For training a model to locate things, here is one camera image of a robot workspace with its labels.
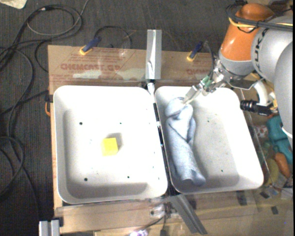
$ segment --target yellow cube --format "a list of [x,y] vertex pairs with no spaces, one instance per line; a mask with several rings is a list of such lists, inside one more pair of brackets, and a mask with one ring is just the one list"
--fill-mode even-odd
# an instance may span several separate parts
[[101,146],[103,156],[116,155],[118,152],[117,139],[115,137],[103,139]]

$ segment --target dark gray floor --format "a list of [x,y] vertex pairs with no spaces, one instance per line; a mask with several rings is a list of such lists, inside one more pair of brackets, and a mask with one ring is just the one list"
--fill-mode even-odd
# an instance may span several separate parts
[[[228,19],[227,5],[235,0],[89,0],[83,13],[83,26],[79,32],[65,40],[53,41],[55,45],[83,46],[103,26],[118,26],[128,30],[161,29],[167,38],[173,37],[180,51],[190,51],[200,40],[208,40],[214,52],[218,51],[225,36]],[[28,0],[19,10],[0,3],[0,47],[8,47],[26,18],[36,9],[49,4],[62,4],[81,12],[86,0]],[[37,31],[55,33],[70,26],[71,18],[61,11],[38,15],[32,21]],[[28,28],[21,41],[42,39]],[[25,95],[29,98],[48,88],[48,73],[34,59],[36,43],[20,50],[34,65],[33,86]],[[144,48],[135,42],[132,48]],[[177,50],[170,41],[165,49]],[[48,69],[47,44],[39,48],[38,59]],[[22,95],[31,77],[31,67],[24,57],[16,53],[0,71],[0,136],[6,135],[9,113],[1,113],[13,106]],[[17,107],[12,116],[10,136],[19,140],[25,149],[24,168],[32,182],[35,195],[24,170],[13,182],[13,188],[0,200],[0,236],[38,235],[38,221],[53,218],[53,189],[50,119],[44,111],[44,95]],[[12,160],[15,169],[18,161],[7,140],[0,148]],[[0,152],[0,190],[11,179],[12,170]]]

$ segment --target blue towel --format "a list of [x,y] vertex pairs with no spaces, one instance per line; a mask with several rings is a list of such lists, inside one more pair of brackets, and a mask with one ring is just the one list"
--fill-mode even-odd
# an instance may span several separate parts
[[205,184],[194,153],[192,152],[196,122],[193,108],[184,105],[183,98],[172,99],[165,109],[167,145],[170,151],[170,167],[174,167],[175,177],[181,181],[192,181],[196,186]]

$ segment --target yellow block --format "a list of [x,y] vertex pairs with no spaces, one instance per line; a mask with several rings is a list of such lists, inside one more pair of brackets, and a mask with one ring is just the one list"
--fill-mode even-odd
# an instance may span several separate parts
[[101,146],[103,156],[116,155],[118,152],[118,145],[115,137],[103,139]]

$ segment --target white tray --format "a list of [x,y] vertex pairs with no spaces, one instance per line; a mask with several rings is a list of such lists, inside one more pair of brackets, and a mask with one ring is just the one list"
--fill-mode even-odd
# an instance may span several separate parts
[[[145,199],[168,187],[151,95],[142,88],[63,86],[54,93],[57,183],[69,204]],[[119,151],[103,156],[101,141]]]
[[[160,87],[155,92],[167,156],[171,151],[164,130],[164,111],[171,99],[184,97],[189,89]],[[228,88],[218,88],[207,96],[200,94],[191,105],[197,124],[193,152],[206,183],[201,187],[183,185],[173,178],[170,169],[175,189],[183,194],[196,194],[260,187],[264,176],[237,95]]]

